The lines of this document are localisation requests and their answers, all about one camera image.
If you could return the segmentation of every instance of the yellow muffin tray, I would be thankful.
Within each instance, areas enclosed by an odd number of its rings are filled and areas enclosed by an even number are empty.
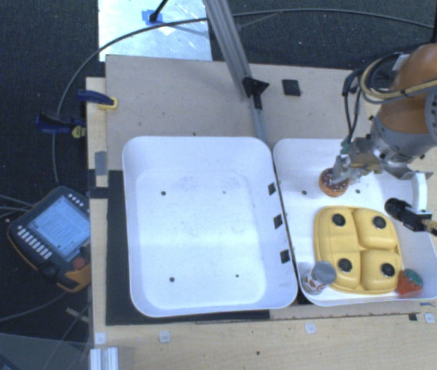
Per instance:
[[[336,270],[332,288],[358,294],[396,289],[402,257],[393,223],[384,214],[360,207],[330,206],[314,219],[316,261]]]

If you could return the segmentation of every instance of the black floor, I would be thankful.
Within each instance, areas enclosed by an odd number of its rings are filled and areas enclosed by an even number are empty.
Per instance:
[[[274,8],[338,8],[373,12],[431,26],[435,0],[229,0],[233,12]],[[51,136],[38,133],[35,117],[55,110],[66,83],[97,48],[97,0],[0,0],[0,193],[36,202],[55,187]],[[351,69],[430,40],[432,30],[386,18],[354,13],[284,13],[254,25],[257,17],[239,18],[244,48],[251,62]],[[220,52],[213,43],[213,57]],[[86,76],[100,76],[103,65],[91,62]],[[74,91],[64,111],[80,114]],[[59,136],[57,162],[62,184],[85,191],[86,145]],[[8,221],[0,220],[0,317],[34,308],[62,291],[34,272],[6,240]],[[73,318],[66,307],[82,309],[86,291],[54,305],[0,324],[0,331],[61,338]],[[80,323],[67,336],[83,341]]]

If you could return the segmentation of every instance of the white tray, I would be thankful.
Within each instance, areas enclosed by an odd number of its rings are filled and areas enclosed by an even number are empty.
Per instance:
[[[124,147],[123,172],[130,293],[140,312],[264,310],[295,299],[286,227],[274,222],[282,211],[271,152],[261,141],[137,137]]]
[[[274,148],[274,162],[299,275],[314,266],[314,217],[322,207],[367,207],[386,214],[385,201],[391,197],[412,203],[411,181],[397,180],[387,173],[362,177],[340,197],[322,193],[318,186],[319,174],[333,166],[340,143],[341,140],[287,139]],[[326,288],[319,295],[310,295],[302,289],[308,300],[320,306],[333,306],[437,298],[437,256],[430,235],[411,232],[396,220],[393,223],[400,241],[403,267],[417,271],[422,277],[423,289],[418,294],[402,298],[396,293],[347,294]]]

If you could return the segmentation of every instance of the black dot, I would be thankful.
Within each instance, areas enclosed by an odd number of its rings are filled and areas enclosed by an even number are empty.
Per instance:
[[[338,268],[345,273],[349,273],[351,271],[351,262],[345,258],[340,259],[338,261]]]
[[[378,229],[384,229],[386,227],[386,221],[383,217],[375,217],[372,220],[372,223],[374,226],[376,226]]]
[[[387,277],[392,277],[395,275],[395,268],[389,263],[384,263],[381,266],[381,271]]]
[[[333,221],[333,224],[335,224],[336,226],[344,226],[345,225],[345,217],[341,214],[333,215],[331,220]]]

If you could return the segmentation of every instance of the red emergency button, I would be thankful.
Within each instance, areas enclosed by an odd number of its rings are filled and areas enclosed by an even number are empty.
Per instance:
[[[72,261],[72,265],[76,270],[81,270],[86,266],[86,261],[82,257],[77,257],[74,261]]]

